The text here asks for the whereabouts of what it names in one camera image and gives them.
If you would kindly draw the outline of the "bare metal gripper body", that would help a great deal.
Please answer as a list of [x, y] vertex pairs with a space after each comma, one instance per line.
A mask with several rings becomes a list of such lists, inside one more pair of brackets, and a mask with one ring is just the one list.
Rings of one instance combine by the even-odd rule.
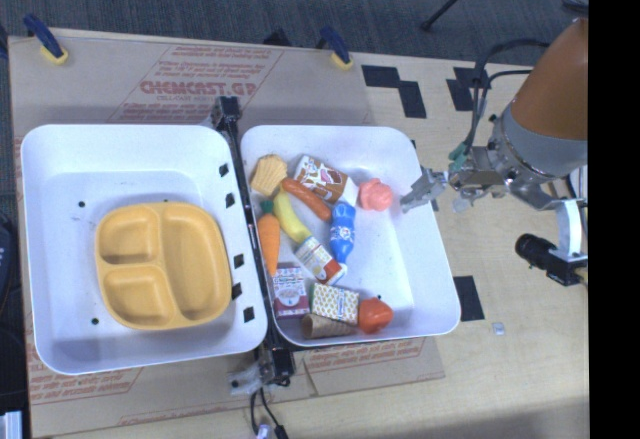
[[456, 192], [474, 190], [474, 202], [488, 195], [510, 195], [535, 210], [550, 210], [556, 199], [543, 186], [556, 179], [549, 158], [553, 146], [551, 138], [522, 127], [511, 115], [502, 115], [484, 146], [464, 147], [452, 161], [448, 183]]

